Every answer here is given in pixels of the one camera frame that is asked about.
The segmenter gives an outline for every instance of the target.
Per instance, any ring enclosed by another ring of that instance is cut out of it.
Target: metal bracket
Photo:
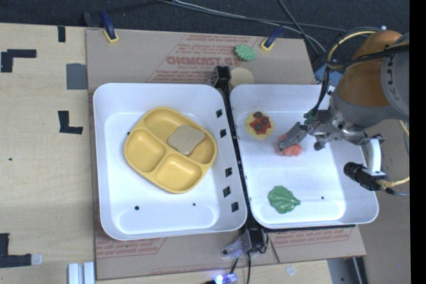
[[[362,145],[362,149],[367,157],[367,169],[364,171],[371,176],[385,176],[381,171],[381,149],[380,139],[370,138],[367,144]]]
[[[250,241],[250,233],[246,230],[242,235],[235,239],[232,243],[225,245],[222,248],[222,255],[237,259],[239,256],[251,250],[252,242]]]
[[[95,284],[95,264],[92,261],[68,264],[67,284]]]

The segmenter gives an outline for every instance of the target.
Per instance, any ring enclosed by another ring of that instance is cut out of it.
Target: black tape mark
[[[9,233],[0,233],[0,267],[31,265],[31,254],[9,255]]]
[[[65,43],[66,40],[65,26],[58,26],[58,42]]]
[[[14,58],[35,58],[37,50],[7,49],[1,52],[0,72],[12,72]]]
[[[69,126],[69,111],[60,110],[58,111],[58,116],[59,116],[59,124],[61,125],[59,132],[66,132],[68,134],[80,134],[80,135],[83,133],[83,127]]]
[[[67,64],[67,90],[87,89],[87,67],[79,63]]]

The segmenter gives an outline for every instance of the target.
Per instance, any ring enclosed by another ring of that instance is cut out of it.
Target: blue light
[[[217,275],[214,278],[215,284],[233,284],[238,281],[238,276],[235,273],[228,273],[227,275]]]
[[[223,284],[224,277],[222,275],[216,276],[214,281],[216,284]]]

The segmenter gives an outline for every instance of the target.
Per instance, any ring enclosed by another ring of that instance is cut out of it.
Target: wooden table
[[[66,283],[67,265],[95,260],[87,90],[67,90],[66,65],[86,64],[85,28],[0,24],[0,51],[36,49],[0,73],[0,233],[9,254],[39,253],[42,265],[0,269],[0,283]],[[82,134],[59,133],[58,111]],[[327,261],[253,267],[251,283],[331,283]],[[98,281],[203,283],[217,271]],[[246,268],[238,269],[241,279]]]

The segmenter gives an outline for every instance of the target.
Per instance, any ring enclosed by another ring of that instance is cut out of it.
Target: white tray
[[[124,141],[143,114],[167,106],[216,139],[217,157],[199,184],[169,194],[126,162]],[[101,223],[119,240],[231,231],[247,218],[223,98],[203,84],[104,84],[93,96]]]
[[[277,153],[278,138],[317,102],[319,85],[240,85],[231,92],[238,145],[254,218],[271,229],[369,223],[378,215],[377,198],[343,173],[349,162],[364,163],[360,147],[345,141],[314,150],[315,138],[307,136],[299,156]],[[320,108],[327,108],[326,96]],[[244,125],[255,111],[275,123],[271,136],[257,140]],[[284,186],[301,201],[294,210],[279,214],[269,203],[274,186]]]

